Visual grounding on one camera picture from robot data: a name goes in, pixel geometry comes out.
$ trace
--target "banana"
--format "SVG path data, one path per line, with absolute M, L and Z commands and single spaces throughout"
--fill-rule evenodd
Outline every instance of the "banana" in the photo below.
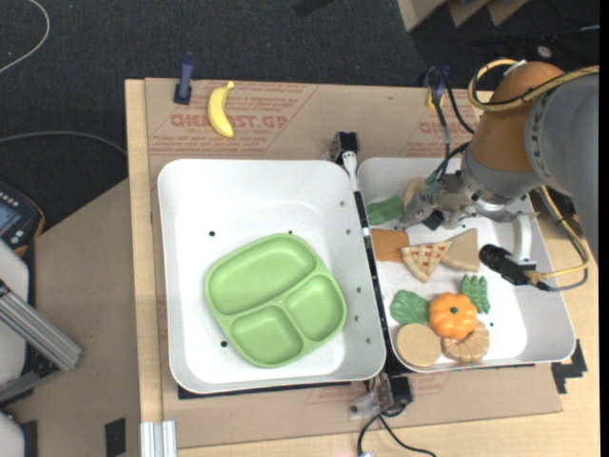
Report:
M 225 103 L 228 92 L 235 88 L 232 81 L 224 87 L 214 89 L 207 100 L 207 117 L 213 129 L 224 137 L 232 137 L 235 134 L 225 114 Z

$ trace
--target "orange pumpkin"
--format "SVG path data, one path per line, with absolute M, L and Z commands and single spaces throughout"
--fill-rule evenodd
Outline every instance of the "orange pumpkin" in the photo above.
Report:
M 465 294 L 442 293 L 429 304 L 429 326 L 441 337 L 464 339 L 476 326 L 477 316 Z

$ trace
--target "blue clip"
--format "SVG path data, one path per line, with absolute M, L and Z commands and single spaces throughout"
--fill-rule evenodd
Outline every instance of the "blue clip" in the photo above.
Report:
M 192 79 L 192 72 L 194 71 L 194 54 L 187 52 L 182 59 L 182 68 L 180 71 L 180 83 L 175 86 L 175 94 L 173 95 L 173 101 L 181 105 L 188 105 L 190 103 L 190 93 L 192 92 L 192 86 L 190 80 Z

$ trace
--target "black floor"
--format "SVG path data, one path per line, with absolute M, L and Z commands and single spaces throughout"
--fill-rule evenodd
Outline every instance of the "black floor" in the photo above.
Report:
M 497 56 L 535 59 L 543 36 L 558 36 L 553 59 L 565 70 L 599 63 L 599 32 L 580 31 L 599 24 L 599 0 L 532 0 L 500 26 L 482 9 L 458 29 L 443 6 L 410 33 L 396 0 L 330 0 L 309 12 L 311 0 L 36 1 L 49 38 L 0 72 L 0 174 L 40 205 L 48 227 L 126 178 L 124 155 L 79 137 L 3 138 L 74 131 L 124 148 L 124 80 L 177 77 L 186 51 L 195 79 L 406 87 L 447 65 L 463 88 Z M 0 69 L 44 31 L 32 3 L 0 0 Z

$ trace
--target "table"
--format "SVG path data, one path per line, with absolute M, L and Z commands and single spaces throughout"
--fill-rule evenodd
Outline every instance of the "table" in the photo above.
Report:
M 125 86 L 129 152 L 129 191 L 133 243 L 134 296 L 137 321 L 140 411 L 142 422 L 161 422 L 164 412 L 159 327 L 157 319 L 153 229 L 150 222 L 150 164 L 147 150 L 147 87 L 144 80 L 127 80 Z M 358 102 L 362 89 L 333 88 L 334 96 L 344 93 L 345 101 Z M 324 120 L 329 117 L 325 111 Z M 565 246 L 562 233 L 544 216 L 540 225 L 556 267 L 574 265 L 577 254 Z M 565 303 L 580 340 L 587 371 L 580 379 L 567 382 L 567 394 L 560 397 L 563 411 L 500 420 L 446 423 L 433 426 L 405 427 L 398 436 L 414 447 L 429 448 L 437 455 L 533 456 L 539 453 L 599 455 L 599 301 L 598 267 L 590 268 L 590 280 L 578 289 L 564 293 Z M 207 455 L 327 455 L 356 454 L 357 432 L 274 439 L 214 447 L 181 448 L 186 457 Z M 364 448 L 377 456 L 403 455 L 403 450 L 384 430 L 366 434 Z

